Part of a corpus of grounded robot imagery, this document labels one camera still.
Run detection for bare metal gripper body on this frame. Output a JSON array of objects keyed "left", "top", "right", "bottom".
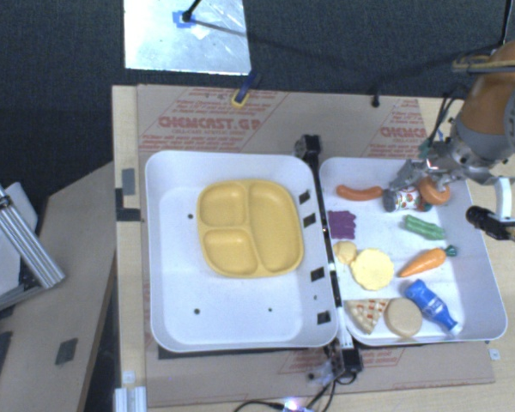
[{"left": 422, "top": 140, "right": 495, "bottom": 185}]

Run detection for orange doughnut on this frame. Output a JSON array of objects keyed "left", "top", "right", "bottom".
[{"left": 417, "top": 176, "right": 451, "bottom": 208}]

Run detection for white can with red print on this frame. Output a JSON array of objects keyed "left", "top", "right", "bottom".
[{"left": 382, "top": 186, "right": 433, "bottom": 214}]

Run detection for green bean pods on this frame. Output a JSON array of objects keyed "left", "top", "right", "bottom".
[{"left": 403, "top": 214, "right": 446, "bottom": 241}]

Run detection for orange sausage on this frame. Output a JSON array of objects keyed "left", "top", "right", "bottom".
[{"left": 336, "top": 184, "right": 385, "bottom": 202}]

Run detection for purple grapes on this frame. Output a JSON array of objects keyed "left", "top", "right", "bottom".
[{"left": 327, "top": 209, "right": 358, "bottom": 240}]

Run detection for orange carrot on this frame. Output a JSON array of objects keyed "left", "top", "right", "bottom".
[{"left": 397, "top": 245, "right": 458, "bottom": 279}]

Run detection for small yellow biscuit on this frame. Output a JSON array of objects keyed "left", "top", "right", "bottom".
[{"left": 331, "top": 239, "right": 359, "bottom": 266}]

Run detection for thin black and white rod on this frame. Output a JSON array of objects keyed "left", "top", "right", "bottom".
[{"left": 307, "top": 156, "right": 352, "bottom": 348}]

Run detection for yellow scalloped round biscuit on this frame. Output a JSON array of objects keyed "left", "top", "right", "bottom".
[{"left": 349, "top": 248, "right": 396, "bottom": 292}]

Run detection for white plastic tray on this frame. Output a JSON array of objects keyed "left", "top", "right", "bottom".
[
  {"left": 144, "top": 149, "right": 341, "bottom": 354},
  {"left": 318, "top": 156, "right": 509, "bottom": 347}
]

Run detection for blue bottle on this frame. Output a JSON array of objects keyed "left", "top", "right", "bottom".
[{"left": 403, "top": 278, "right": 462, "bottom": 336}]

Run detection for yellow divided plate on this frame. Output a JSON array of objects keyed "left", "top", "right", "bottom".
[{"left": 196, "top": 179, "right": 306, "bottom": 280}]

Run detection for beige round bread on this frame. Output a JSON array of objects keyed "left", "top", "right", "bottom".
[{"left": 383, "top": 297, "right": 424, "bottom": 340}]

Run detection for lattice pie slice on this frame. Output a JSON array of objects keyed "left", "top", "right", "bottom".
[{"left": 344, "top": 298, "right": 391, "bottom": 336}]

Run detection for brown cardboard board red print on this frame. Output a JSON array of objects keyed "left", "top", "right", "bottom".
[{"left": 135, "top": 84, "right": 497, "bottom": 409}]

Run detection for black cylinder on white bracket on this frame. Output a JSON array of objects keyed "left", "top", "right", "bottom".
[{"left": 465, "top": 175, "right": 515, "bottom": 241}]

